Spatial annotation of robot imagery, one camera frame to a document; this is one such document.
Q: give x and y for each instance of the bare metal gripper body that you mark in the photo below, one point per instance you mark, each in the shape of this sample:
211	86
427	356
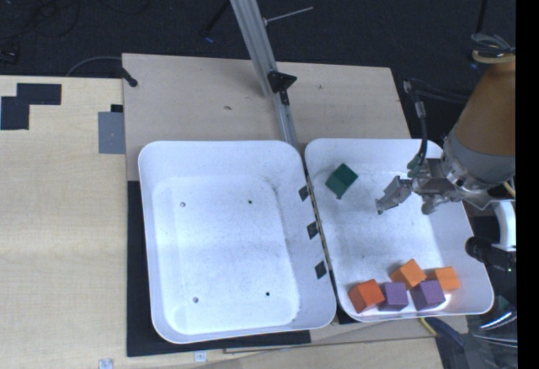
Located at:
438	183

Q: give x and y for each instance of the purple cube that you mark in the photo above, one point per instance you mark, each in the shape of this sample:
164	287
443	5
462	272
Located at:
395	295
428	294

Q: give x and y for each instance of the white plastic tray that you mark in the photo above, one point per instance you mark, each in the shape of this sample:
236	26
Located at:
227	245
379	236

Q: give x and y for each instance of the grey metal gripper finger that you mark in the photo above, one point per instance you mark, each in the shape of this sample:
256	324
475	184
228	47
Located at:
393	194
433	204

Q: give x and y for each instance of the green cube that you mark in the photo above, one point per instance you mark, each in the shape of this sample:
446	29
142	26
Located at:
340	181

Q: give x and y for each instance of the black cylinder on white bracket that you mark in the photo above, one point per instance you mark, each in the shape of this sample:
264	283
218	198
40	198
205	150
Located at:
490	251

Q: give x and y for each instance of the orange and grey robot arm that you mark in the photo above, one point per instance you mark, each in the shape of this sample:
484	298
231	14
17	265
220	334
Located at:
484	123

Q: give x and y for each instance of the pale wood board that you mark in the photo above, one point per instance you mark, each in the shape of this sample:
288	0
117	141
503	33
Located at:
189	102

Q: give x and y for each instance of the orange cube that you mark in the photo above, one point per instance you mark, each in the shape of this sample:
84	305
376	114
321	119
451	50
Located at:
409	272
446	278
365	295

